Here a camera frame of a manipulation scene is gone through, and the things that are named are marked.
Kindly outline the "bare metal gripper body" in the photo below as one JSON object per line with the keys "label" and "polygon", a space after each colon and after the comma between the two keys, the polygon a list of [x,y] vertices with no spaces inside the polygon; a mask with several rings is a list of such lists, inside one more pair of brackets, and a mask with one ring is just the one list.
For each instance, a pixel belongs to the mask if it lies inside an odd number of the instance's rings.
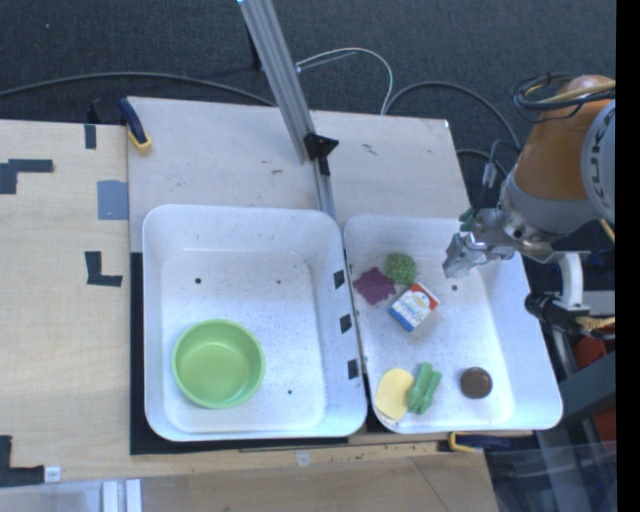
{"label": "bare metal gripper body", "polygon": [[535,227],[517,209],[482,208],[466,232],[466,249],[483,254],[478,262],[510,259],[516,252],[537,262],[555,262],[559,252],[553,243],[558,239]]}

